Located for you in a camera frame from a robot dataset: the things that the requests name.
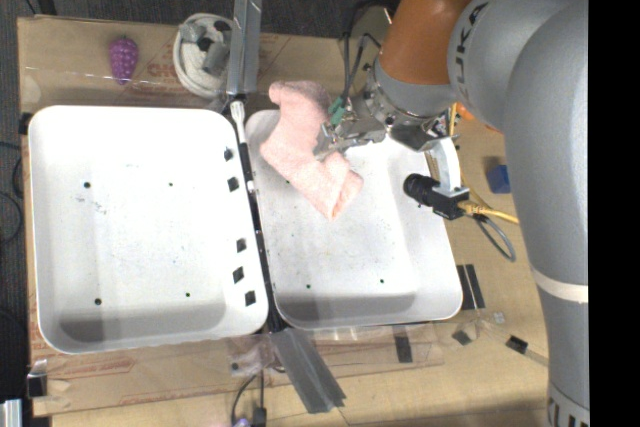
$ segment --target coiled white cable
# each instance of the coiled white cable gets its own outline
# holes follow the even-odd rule
[[[214,43],[222,43],[222,33],[214,27],[217,21],[232,26],[231,20],[208,13],[196,13],[187,18],[183,25],[195,23],[206,29],[205,37]],[[202,69],[207,53],[200,50],[197,43],[184,41],[180,30],[173,43],[173,64],[178,80],[185,89],[207,100],[214,100],[225,94],[227,68],[219,76],[213,76]]]

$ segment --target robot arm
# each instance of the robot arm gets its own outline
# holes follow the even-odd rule
[[[547,326],[554,426],[590,423],[587,33],[588,0],[402,0],[363,92],[316,148],[322,157],[388,135],[433,149],[429,128],[455,101],[504,133]]]

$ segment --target pink towel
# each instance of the pink towel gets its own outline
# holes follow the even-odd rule
[[[322,215],[335,219],[363,181],[341,153],[333,152],[322,162],[313,155],[320,126],[329,120],[329,95],[316,82],[274,82],[269,98],[280,106],[280,120],[260,153]]]

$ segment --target white plastic tray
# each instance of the white plastic tray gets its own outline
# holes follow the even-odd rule
[[[458,312],[462,289],[444,220],[402,190],[422,154],[387,138],[352,148],[364,178],[358,197],[328,221],[260,155],[279,111],[247,123],[274,295],[294,327],[325,329],[444,319]]]
[[[38,319],[52,347],[105,351],[263,325],[264,280],[224,117],[55,106],[34,115],[29,146]]]

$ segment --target blue block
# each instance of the blue block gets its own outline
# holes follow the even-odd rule
[[[500,164],[489,170],[487,172],[487,181],[489,182],[491,192],[494,194],[509,194],[511,192],[507,166],[504,164]]]

